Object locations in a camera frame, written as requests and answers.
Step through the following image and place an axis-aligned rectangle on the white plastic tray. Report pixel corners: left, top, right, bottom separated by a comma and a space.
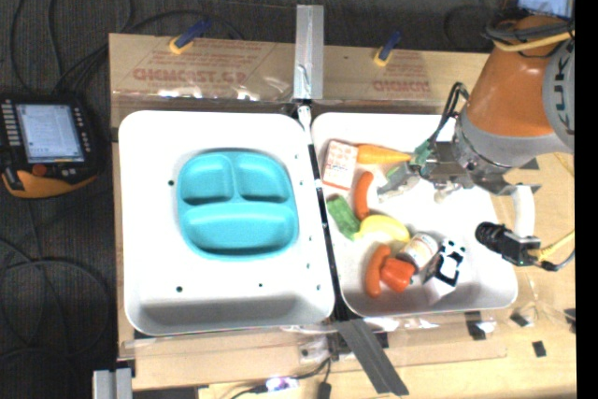
117, 108, 337, 337
309, 111, 520, 320

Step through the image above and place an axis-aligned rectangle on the blue divided plate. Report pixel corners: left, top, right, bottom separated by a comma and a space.
175, 148, 301, 262

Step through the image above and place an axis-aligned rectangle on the orange sausage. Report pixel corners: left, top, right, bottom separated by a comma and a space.
364, 243, 392, 300
352, 170, 377, 221

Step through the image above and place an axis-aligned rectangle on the yellow banana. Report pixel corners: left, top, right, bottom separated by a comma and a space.
352, 213, 412, 245

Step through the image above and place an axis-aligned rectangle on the brown cardboard board red print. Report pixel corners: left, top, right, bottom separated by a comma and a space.
107, 32, 577, 392

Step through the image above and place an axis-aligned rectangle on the green toy vegetable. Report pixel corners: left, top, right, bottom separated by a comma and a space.
325, 193, 363, 243

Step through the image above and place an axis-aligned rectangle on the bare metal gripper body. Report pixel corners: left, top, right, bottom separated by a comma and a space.
420, 140, 515, 197

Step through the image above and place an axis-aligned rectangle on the orange and white packet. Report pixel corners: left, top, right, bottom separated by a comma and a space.
321, 139, 361, 192

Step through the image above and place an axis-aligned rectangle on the black and white carton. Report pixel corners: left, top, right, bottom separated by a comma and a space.
421, 237, 468, 301

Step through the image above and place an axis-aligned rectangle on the white bottle orange label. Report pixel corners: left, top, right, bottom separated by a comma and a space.
396, 232, 441, 273

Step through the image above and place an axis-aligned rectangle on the black cylinder on white bracket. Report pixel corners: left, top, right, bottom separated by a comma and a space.
475, 183, 544, 268

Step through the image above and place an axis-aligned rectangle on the orange carrot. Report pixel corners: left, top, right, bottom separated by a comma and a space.
356, 144, 414, 166

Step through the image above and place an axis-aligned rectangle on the orange toy pepper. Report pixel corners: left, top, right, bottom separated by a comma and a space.
379, 257, 418, 294

